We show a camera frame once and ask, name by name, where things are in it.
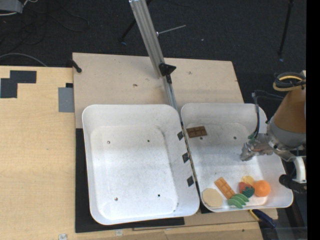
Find orange wafer bar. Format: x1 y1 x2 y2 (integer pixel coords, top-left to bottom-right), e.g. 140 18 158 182
214 176 236 200

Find brown chocolate bar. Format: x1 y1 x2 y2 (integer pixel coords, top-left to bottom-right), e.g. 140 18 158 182
185 125 208 139

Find green pea pods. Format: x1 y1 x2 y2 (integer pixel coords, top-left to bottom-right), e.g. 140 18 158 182
227 193 250 209

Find red strawberry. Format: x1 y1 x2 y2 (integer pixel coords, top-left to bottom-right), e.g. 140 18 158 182
238 181 256 199

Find white plastic tray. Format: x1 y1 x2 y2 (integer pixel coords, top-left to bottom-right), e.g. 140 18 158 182
81 103 201 226
180 102 294 214

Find orange fruit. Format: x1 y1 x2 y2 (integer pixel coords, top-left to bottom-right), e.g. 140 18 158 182
252 179 272 198

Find black cylinder on white bracket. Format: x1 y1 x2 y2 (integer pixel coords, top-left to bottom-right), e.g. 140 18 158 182
278 155 307 195

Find yellow round chip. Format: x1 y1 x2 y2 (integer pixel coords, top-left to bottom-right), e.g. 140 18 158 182
240 175 256 186

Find beige round biscuit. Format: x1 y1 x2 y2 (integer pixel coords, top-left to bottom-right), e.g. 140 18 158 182
201 187 224 208

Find pale wood board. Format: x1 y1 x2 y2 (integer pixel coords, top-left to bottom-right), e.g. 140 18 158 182
72 52 279 233

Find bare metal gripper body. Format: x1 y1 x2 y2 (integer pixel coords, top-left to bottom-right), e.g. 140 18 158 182
250 132 300 163

